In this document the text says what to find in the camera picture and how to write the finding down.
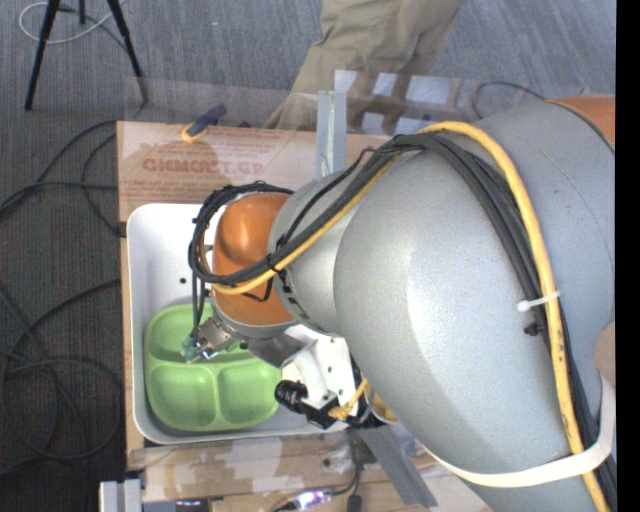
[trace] person's leg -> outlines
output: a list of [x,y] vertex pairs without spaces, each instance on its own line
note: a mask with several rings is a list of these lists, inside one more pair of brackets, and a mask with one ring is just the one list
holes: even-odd
[[265,128],[315,130],[315,94],[336,70],[428,74],[464,0],[325,0],[322,40],[311,45],[289,98]]

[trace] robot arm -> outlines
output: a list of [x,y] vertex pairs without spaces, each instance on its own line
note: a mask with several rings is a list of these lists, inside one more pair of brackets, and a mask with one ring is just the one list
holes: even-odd
[[[515,178],[466,129],[394,138],[287,195],[266,247],[261,235],[252,261],[210,281],[215,302],[234,328],[255,328],[262,317],[234,318],[227,296],[272,283],[283,316],[254,322],[263,338],[288,322],[344,337],[394,415],[453,467],[511,474],[582,451],[598,434],[595,344],[615,315],[613,101],[476,123]],[[610,448],[581,476],[467,484],[496,512],[616,510]]]

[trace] gray carpet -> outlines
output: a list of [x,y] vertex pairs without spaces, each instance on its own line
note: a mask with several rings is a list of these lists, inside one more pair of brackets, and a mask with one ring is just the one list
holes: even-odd
[[[110,121],[190,122],[212,106],[216,85],[263,91],[260,108],[247,102],[232,117],[259,124],[320,35],[320,0],[126,0],[149,104],[139,109],[109,19],[47,47],[27,112],[37,42],[19,16],[29,5],[6,0],[0,10],[0,510],[94,510],[98,483],[126,469]],[[105,0],[86,9],[95,19],[109,12]],[[37,37],[43,14],[28,10],[24,29]],[[483,115],[522,100],[522,89],[495,82],[544,97],[614,94],[616,21],[615,0],[470,0],[433,75],[486,82]],[[51,40],[90,26],[58,13]],[[36,181],[112,188],[47,185],[4,203]]]

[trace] tripod leg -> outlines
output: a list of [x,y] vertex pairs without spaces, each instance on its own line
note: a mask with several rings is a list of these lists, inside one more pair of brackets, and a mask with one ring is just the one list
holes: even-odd
[[140,87],[140,93],[142,94],[144,103],[146,103],[149,99],[149,95],[142,81],[142,70],[140,69],[140,65],[138,64],[138,59],[136,58],[136,52],[133,49],[133,44],[131,44],[131,38],[129,37],[129,28],[127,27],[127,23],[124,21],[124,15],[122,14],[120,3],[118,2],[118,0],[107,0],[107,2],[109,2],[111,12],[113,13],[113,18],[116,20],[116,24],[118,25],[118,29],[120,30],[120,34],[122,35],[124,44],[127,47],[127,53],[129,54],[131,65],[133,66],[133,72],[138,77],[138,86]]
[[40,41],[38,42],[38,51],[36,53],[36,60],[33,63],[33,70],[31,71],[31,81],[29,82],[29,92],[27,93],[27,99],[24,103],[25,110],[31,110],[33,103],[33,96],[36,93],[36,84],[38,82],[38,75],[40,74],[40,66],[42,66],[42,57],[44,56],[44,49],[47,46],[47,40],[51,34],[51,27],[53,26],[53,20],[56,17],[56,12],[60,6],[60,0],[49,0],[47,4],[47,10],[44,14],[44,22],[40,29]]

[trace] green tray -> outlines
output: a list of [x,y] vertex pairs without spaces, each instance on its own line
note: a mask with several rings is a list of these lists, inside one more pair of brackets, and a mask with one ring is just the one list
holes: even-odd
[[[202,321],[209,316],[205,308]],[[192,329],[193,308],[186,304],[163,309],[145,330],[145,387],[157,419],[185,432],[223,432],[273,416],[280,370],[240,348],[188,364],[181,343]]]

